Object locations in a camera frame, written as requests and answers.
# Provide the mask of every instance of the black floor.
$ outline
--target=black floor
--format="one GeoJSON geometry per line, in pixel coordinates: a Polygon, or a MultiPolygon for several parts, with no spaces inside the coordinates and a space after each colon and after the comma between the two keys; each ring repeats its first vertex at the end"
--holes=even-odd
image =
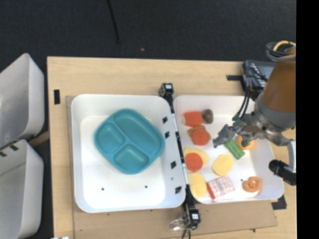
{"type": "MultiPolygon", "coordinates": [[[[268,61],[267,43],[296,41],[297,0],[0,0],[0,19],[0,72],[24,52],[44,73],[47,56],[268,61]]],[[[30,239],[48,239],[49,142],[37,151],[43,216],[30,239]]]]}

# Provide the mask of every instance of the robotic arm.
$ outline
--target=robotic arm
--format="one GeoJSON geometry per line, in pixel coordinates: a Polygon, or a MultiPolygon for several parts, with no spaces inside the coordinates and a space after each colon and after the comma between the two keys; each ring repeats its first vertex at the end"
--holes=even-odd
{"type": "Polygon", "coordinates": [[[254,67],[243,70],[246,86],[242,107],[233,117],[233,125],[225,125],[213,144],[217,147],[238,134],[243,137],[243,146],[248,146],[254,139],[263,138],[277,146],[287,146],[289,165],[273,160],[269,168],[287,183],[296,185],[296,141],[282,135],[282,132],[296,126],[296,44],[288,41],[269,43],[266,54],[276,62],[270,77],[266,79],[254,67]],[[246,114],[251,98],[252,77],[259,77],[267,83],[256,99],[254,111],[246,114]]]}

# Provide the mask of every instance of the wooden table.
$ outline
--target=wooden table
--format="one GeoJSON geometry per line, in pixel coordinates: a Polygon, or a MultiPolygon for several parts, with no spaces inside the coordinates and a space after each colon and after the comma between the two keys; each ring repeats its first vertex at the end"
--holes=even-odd
{"type": "MultiPolygon", "coordinates": [[[[168,221],[181,209],[87,214],[73,201],[68,147],[66,97],[79,94],[155,95],[162,83],[173,83],[174,95],[243,95],[242,62],[48,57],[49,134],[55,237],[180,238],[168,221]]],[[[295,131],[285,133],[295,138],[295,131]]],[[[273,146],[277,159],[289,162],[285,147],[273,146]]],[[[197,205],[202,215],[197,239],[297,238],[296,187],[285,184],[288,207],[273,211],[271,201],[197,205]]]]}

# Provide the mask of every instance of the blue plate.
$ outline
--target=blue plate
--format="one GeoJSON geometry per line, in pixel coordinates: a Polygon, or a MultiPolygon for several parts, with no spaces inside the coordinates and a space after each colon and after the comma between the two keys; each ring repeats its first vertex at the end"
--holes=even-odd
{"type": "Polygon", "coordinates": [[[95,131],[99,151],[119,170],[137,174],[162,153],[162,134],[141,114],[132,109],[113,113],[95,131]]]}

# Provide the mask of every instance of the orange ring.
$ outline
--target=orange ring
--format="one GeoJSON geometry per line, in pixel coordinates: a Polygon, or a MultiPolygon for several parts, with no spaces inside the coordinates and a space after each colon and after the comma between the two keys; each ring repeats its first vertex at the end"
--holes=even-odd
{"type": "Polygon", "coordinates": [[[248,192],[256,192],[261,189],[261,179],[257,176],[250,177],[249,180],[243,182],[244,190],[248,192]]]}

